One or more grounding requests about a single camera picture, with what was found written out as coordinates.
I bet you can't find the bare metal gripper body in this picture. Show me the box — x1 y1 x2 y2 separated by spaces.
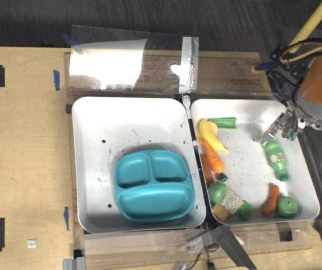
266 110 300 137

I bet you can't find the green plastic bottle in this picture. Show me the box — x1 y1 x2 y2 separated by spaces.
262 139 290 182

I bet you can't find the white plastic tray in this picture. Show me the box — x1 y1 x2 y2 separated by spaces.
71 96 207 234
189 98 321 227

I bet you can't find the green vegetable stalk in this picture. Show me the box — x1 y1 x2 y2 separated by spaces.
207 116 238 130

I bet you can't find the orange carrot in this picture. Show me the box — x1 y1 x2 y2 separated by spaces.
203 138 229 183

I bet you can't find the yellow banana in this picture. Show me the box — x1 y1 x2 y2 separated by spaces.
198 118 230 154

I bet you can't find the green apple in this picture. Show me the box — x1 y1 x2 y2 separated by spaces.
207 182 229 205
276 196 299 219

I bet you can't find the patterned packet with green end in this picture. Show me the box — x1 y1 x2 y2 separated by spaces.
220 189 253 222

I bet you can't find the thin black and white rod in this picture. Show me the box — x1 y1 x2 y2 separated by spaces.
181 94 208 208

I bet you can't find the yellow cube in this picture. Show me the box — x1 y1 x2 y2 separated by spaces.
211 204 232 223

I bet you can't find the blue divided plate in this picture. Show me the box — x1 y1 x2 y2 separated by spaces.
114 149 196 224

